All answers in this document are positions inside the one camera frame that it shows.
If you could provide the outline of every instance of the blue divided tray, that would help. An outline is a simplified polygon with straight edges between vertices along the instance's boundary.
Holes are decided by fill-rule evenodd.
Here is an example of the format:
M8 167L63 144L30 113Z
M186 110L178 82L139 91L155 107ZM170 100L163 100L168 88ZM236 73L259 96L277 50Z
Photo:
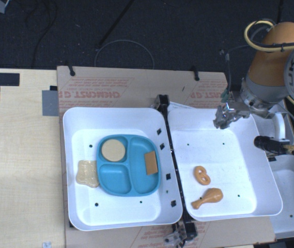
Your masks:
M102 145L110 139L120 141L126 149L118 162L110 162L102 155ZM155 151L158 172L147 175L145 153ZM110 135L104 137L97 149L97 173L102 188L117 196L146 196L155 192L161 181L160 162L155 144L138 135Z

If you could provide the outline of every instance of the white plastic box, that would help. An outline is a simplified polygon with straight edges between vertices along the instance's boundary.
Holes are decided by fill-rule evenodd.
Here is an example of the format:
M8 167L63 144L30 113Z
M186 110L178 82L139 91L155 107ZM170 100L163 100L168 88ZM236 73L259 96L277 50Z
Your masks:
M176 108L168 115L174 152L188 213L198 221L276 215L282 200L265 153L256 148L253 117L226 130L213 126L215 110ZM173 224L182 215L163 115L153 108L75 107L63 118L67 164L68 208L79 230ZM76 182L78 162L96 160L98 143L108 135L134 134L158 148L161 182L147 196L115 196L101 186ZM209 185L199 184L193 169L206 168ZM220 188L223 199L195 210L191 202L208 188Z

